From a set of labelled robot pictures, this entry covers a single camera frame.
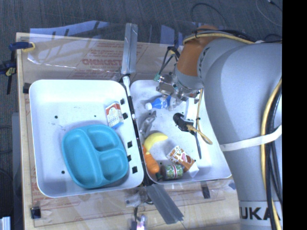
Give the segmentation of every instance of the blue plate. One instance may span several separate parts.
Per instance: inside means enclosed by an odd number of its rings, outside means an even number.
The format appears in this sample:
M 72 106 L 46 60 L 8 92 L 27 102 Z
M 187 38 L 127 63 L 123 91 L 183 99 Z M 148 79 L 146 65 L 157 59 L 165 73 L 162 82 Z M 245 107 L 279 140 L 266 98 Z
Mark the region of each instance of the blue plate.
M 62 140 L 67 169 L 76 184 L 97 188 L 127 174 L 126 150 L 114 129 L 89 125 L 73 129 Z

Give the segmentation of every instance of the plastic bottle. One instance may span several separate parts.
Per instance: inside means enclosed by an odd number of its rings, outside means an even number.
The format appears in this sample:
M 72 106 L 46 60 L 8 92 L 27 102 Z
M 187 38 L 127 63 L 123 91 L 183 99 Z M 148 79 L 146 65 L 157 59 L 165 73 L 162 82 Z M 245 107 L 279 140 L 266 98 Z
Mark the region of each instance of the plastic bottle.
M 169 106 L 169 101 L 171 96 L 160 96 L 156 98 L 153 102 L 148 102 L 145 104 L 146 110 L 152 110 L 153 108 L 163 109 Z

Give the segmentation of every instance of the green can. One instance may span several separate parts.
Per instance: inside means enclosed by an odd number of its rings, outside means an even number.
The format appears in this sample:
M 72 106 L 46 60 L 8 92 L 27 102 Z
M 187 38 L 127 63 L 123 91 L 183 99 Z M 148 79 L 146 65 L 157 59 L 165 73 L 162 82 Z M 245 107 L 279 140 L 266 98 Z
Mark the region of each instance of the green can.
M 180 164 L 165 165 L 161 167 L 161 175 L 164 180 L 175 180 L 183 176 L 183 168 Z

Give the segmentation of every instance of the white bottle cap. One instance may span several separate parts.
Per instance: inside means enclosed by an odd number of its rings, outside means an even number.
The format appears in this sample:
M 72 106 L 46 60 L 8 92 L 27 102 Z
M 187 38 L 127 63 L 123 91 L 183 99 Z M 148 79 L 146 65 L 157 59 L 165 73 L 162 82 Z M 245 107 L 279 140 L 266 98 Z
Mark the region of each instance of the white bottle cap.
M 145 108 L 146 108 L 146 110 L 152 110 L 152 108 L 153 108 L 153 105 L 149 102 L 149 103 L 146 103 L 145 104 Z

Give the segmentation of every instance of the banana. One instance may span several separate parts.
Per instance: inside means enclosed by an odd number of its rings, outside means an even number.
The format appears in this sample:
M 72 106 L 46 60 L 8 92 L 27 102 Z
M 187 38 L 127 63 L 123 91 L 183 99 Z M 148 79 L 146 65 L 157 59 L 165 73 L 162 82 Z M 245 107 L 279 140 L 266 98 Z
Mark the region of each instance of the banana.
M 150 148 L 152 148 L 154 143 L 156 143 L 157 141 L 166 140 L 167 138 L 168 136 L 161 132 L 150 134 L 144 141 L 144 147 L 146 148 L 146 151 L 147 151 L 146 154 L 150 154 L 149 150 Z

